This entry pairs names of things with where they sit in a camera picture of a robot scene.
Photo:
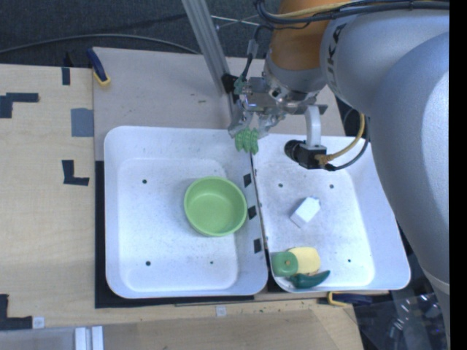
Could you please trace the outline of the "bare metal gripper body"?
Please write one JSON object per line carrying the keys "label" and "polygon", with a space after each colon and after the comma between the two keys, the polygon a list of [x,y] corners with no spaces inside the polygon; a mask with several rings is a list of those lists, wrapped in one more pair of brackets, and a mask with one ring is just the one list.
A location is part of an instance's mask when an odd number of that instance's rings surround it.
{"label": "bare metal gripper body", "polygon": [[303,114],[316,102],[317,94],[325,87],[323,79],[284,84],[274,77],[250,77],[238,80],[238,95],[242,107],[259,115]]}

